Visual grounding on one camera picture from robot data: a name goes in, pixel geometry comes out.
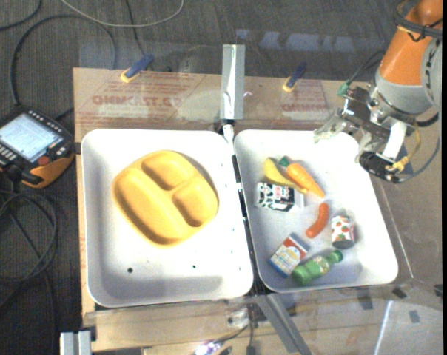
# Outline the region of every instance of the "toy carrot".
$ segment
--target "toy carrot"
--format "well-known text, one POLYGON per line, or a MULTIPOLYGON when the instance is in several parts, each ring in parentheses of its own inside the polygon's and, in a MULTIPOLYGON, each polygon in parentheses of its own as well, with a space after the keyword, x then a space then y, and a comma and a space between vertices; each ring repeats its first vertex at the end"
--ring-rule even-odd
POLYGON ((306 188, 319 197, 325 197, 326 194, 318 186, 312 176, 299 163, 289 163, 286 157, 280 160, 282 166, 286 166, 288 178, 296 183, 300 188, 306 188))
POLYGON ((329 222, 329 204, 321 203, 319 205, 319 215, 316 221, 306 230, 306 235, 309 238, 314 238, 318 235, 329 222))

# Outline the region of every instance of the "yellow plate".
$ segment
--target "yellow plate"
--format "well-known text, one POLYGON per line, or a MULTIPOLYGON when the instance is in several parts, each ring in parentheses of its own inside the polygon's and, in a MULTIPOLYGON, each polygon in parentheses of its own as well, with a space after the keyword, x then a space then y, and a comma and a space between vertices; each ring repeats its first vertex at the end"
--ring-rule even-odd
POLYGON ((157 246, 174 246, 216 214, 218 198, 181 154, 161 150, 125 168, 112 182, 113 200, 140 233, 157 246))

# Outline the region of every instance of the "white cable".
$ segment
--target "white cable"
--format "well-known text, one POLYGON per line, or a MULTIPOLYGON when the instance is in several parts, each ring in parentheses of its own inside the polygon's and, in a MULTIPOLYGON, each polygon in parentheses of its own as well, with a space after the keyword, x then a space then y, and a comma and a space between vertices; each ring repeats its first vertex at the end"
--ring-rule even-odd
POLYGON ((96 18, 93 18, 89 15, 87 15, 86 13, 82 12, 81 10, 77 9, 76 7, 72 6, 69 2, 67 2, 66 0, 61 0, 64 4, 66 4, 70 9, 72 9, 73 11, 77 12, 78 14, 82 15, 83 17, 86 17, 92 21, 95 21, 99 24, 102 25, 107 25, 109 27, 150 27, 152 25, 157 25, 157 24, 161 24, 162 22, 168 21, 173 17, 176 17, 181 11, 182 8, 184 6, 184 0, 181 0, 181 5, 179 6, 178 10, 176 10, 171 16, 163 18, 162 20, 159 21, 155 21, 155 22, 150 22, 149 24, 111 24, 109 22, 103 22, 100 21, 96 18))

